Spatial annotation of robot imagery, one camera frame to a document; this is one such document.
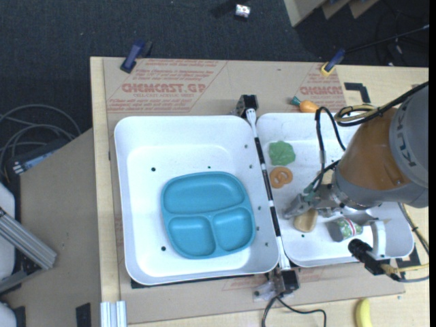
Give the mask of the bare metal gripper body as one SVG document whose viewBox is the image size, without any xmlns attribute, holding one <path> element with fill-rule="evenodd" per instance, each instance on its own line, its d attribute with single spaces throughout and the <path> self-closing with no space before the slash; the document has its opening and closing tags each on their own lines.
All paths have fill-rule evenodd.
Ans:
<svg viewBox="0 0 436 327">
<path fill-rule="evenodd" d="M 305 196 L 305 201 L 309 203 L 310 209 L 316 211 L 319 208 L 339 208 L 341 213 L 335 217 L 349 217 L 356 223 L 368 223 L 371 220 L 368 207 L 355 202 L 332 183 L 321 185 L 316 191 L 311 191 Z"/>
</svg>

